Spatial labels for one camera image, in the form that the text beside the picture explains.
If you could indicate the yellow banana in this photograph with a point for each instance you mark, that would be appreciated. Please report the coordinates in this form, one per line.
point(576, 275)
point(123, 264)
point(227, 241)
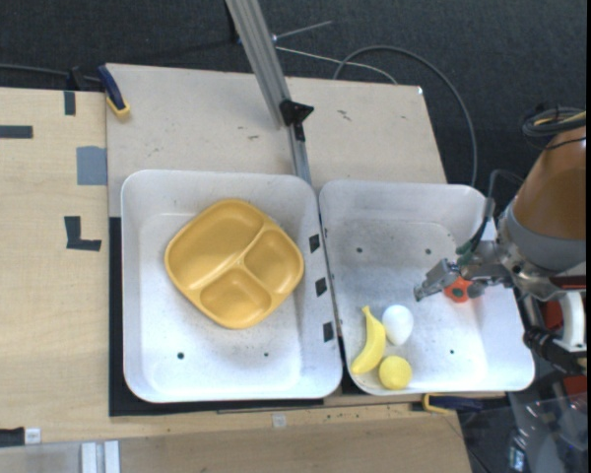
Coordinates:
point(373, 345)

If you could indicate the yellow lemon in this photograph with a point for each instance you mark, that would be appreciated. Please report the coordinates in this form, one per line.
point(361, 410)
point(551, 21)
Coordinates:
point(395, 372)

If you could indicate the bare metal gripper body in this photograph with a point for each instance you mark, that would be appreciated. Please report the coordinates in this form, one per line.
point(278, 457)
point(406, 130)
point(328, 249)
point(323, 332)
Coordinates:
point(492, 264)

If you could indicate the white egg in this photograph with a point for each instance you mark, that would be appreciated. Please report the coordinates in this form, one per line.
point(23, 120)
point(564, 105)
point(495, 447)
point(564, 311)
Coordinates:
point(398, 324)

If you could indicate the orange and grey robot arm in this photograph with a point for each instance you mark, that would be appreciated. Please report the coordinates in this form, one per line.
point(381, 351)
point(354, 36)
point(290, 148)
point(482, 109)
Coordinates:
point(551, 200)

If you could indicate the white plastic tray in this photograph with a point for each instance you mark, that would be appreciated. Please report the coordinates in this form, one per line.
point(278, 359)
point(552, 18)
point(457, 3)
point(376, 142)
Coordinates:
point(453, 358)
point(216, 367)

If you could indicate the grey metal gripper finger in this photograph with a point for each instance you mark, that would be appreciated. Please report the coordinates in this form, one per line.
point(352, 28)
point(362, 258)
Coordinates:
point(443, 271)
point(427, 291)

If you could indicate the black cylinder on white bracket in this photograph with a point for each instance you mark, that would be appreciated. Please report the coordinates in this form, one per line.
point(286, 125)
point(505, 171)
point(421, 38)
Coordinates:
point(573, 318)

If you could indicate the yellow divided plate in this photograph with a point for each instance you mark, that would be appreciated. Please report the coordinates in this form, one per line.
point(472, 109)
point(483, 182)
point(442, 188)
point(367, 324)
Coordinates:
point(226, 259)

